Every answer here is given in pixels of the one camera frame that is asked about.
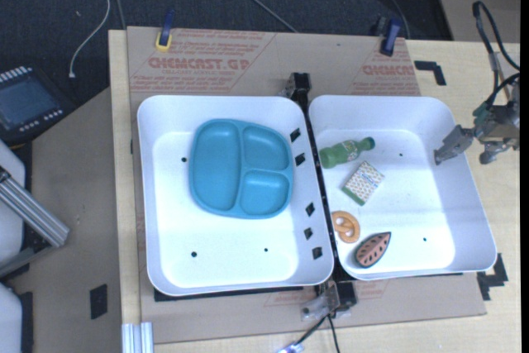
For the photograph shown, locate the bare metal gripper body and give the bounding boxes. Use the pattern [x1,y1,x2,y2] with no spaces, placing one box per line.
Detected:
[474,103,521,150]

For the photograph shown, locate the white plastic tray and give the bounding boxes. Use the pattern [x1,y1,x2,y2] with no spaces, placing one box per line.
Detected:
[307,94,498,281]
[136,94,335,298]

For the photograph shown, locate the white carton with orange print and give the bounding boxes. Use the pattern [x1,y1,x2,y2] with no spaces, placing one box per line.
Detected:
[341,160,386,207]

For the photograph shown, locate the green plastic bottle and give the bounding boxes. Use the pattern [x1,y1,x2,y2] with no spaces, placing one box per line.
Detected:
[318,136,376,169]

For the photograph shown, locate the orange fruit slice black seeds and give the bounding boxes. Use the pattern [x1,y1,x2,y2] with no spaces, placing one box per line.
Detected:
[353,231,393,269]

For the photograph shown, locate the orange toy pretzel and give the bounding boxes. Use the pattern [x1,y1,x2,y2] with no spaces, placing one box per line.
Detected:
[331,210,360,244]

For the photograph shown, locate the brown cardboard board red print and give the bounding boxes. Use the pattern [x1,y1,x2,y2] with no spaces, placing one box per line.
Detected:
[126,26,488,346]

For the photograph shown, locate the blue divided plate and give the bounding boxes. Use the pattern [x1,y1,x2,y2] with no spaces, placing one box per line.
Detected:
[188,118,295,220]

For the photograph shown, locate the black block with thin wires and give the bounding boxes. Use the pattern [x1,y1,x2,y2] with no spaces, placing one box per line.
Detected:
[330,280,357,319]
[284,72,311,101]

